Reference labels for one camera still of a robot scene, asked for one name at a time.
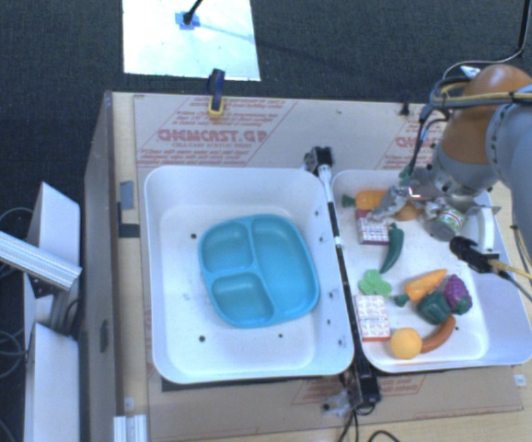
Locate white plastic tray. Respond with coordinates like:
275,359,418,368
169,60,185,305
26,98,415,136
330,169,532,375
144,164,357,385

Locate pink and white carton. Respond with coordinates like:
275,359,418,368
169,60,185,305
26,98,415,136
353,294,393,343
356,216,391,246

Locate black cylinder on white bracket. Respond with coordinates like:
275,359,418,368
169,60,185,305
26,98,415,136
448,204,503,275

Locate brown cardboard board red print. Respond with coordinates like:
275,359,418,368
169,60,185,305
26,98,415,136
133,93,525,433

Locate orange sausage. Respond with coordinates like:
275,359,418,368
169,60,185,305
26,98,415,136
419,315,457,355

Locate green chili pepper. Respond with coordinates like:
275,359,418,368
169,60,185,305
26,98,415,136
378,222,406,275

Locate orange carrot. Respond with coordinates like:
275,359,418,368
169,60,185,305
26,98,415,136
393,268,449,308
341,189,389,212

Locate black block with thin wires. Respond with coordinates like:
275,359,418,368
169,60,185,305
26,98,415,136
349,365,382,408
304,145,336,172

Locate white green and red can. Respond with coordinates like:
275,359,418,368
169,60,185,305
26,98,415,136
428,204,468,242

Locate orange fruit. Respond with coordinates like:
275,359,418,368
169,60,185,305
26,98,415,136
389,327,423,361
392,202,424,223

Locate dark green bell pepper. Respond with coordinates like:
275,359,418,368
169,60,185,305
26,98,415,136
415,290,454,326

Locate purple grapes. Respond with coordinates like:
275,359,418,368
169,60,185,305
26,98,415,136
442,273,474,317

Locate thin black and white rod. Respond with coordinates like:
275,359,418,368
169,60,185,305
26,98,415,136
317,165,374,389

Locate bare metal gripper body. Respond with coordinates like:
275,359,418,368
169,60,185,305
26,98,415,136
406,170,477,205

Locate blue divided plate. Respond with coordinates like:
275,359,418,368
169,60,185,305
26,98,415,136
197,214,321,330

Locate light green lettuce leaf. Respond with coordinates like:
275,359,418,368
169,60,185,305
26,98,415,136
357,269,393,299

